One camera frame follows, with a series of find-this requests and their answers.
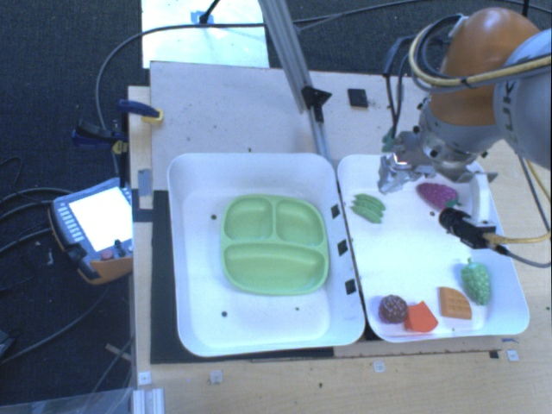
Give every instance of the green divided plate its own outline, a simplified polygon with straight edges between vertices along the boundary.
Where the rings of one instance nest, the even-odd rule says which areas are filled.
[[[221,256],[226,278],[246,292],[306,294],[328,277],[323,219],[315,207],[296,198],[235,198],[224,211]]]

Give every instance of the black floor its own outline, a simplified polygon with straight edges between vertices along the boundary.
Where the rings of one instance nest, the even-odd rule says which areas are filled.
[[[301,19],[402,0],[287,1],[292,17]],[[548,11],[552,4],[530,2]],[[300,40],[311,69],[380,73],[397,37],[442,16],[490,5],[521,10],[493,0],[426,0],[343,17],[302,31]],[[529,18],[539,28],[550,27],[547,13],[531,9]],[[97,124],[98,69],[117,44],[140,29],[140,0],[0,0],[0,198],[35,187],[79,191],[114,176],[110,154],[75,148],[71,132],[81,119]],[[127,86],[147,83],[140,54],[139,42],[133,43],[107,69],[101,94],[108,122],[118,118],[115,103]],[[0,251],[26,230],[45,228],[44,207],[4,215],[32,202],[21,196],[0,201]],[[114,358],[105,345],[121,347],[129,340],[128,285],[128,279],[109,287],[86,284],[50,235],[0,254],[0,329],[18,335],[0,361],[48,338],[103,296],[66,333],[0,365],[0,405],[91,392]],[[129,364],[119,361],[98,390],[122,387],[128,371]]]

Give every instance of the brown waffle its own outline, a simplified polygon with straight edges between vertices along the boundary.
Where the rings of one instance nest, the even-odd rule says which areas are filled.
[[[457,319],[472,318],[472,307],[458,290],[446,286],[439,287],[439,301],[441,302],[442,316]]]

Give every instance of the wooden table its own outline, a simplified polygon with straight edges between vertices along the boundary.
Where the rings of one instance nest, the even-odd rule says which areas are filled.
[[[200,65],[192,65],[187,71],[193,68],[198,75],[204,72],[204,69],[194,66]],[[276,80],[278,85],[283,84],[281,76]],[[335,94],[332,99],[336,103],[329,102],[324,110],[332,156],[340,160],[347,154],[377,154],[380,137],[390,122],[383,80],[367,75],[313,72],[313,81],[320,89],[328,90],[329,87],[329,91]],[[339,100],[346,97],[339,85],[366,89],[370,101],[368,111],[349,111],[347,126],[336,108]],[[422,96],[418,88],[406,81],[401,129],[408,129],[417,122],[416,106]],[[131,87],[129,97],[148,103],[150,89]],[[289,98],[291,109],[297,110],[292,96]],[[156,149],[152,149],[152,128],[155,125],[141,122],[139,117],[131,118],[133,189],[138,188],[138,173],[143,175],[153,169],[155,176],[152,154]],[[488,171],[499,173],[491,187],[505,234],[543,233],[530,190],[511,149],[502,141],[480,164]],[[541,169],[538,172],[550,186],[549,172]],[[141,194],[140,206],[143,209],[152,207],[152,198],[147,192]],[[152,365],[149,363],[152,224],[135,223],[134,232],[133,310],[138,385],[163,388],[168,413],[488,414],[549,412],[552,406],[550,269],[515,262],[530,308],[530,325],[524,333],[505,340],[502,337],[481,337],[437,343],[357,342],[349,347],[336,348],[336,357],[324,360]],[[549,241],[511,249],[542,262],[550,256]],[[498,352],[498,358],[492,358],[489,351]],[[213,383],[211,372],[222,372],[222,383]]]

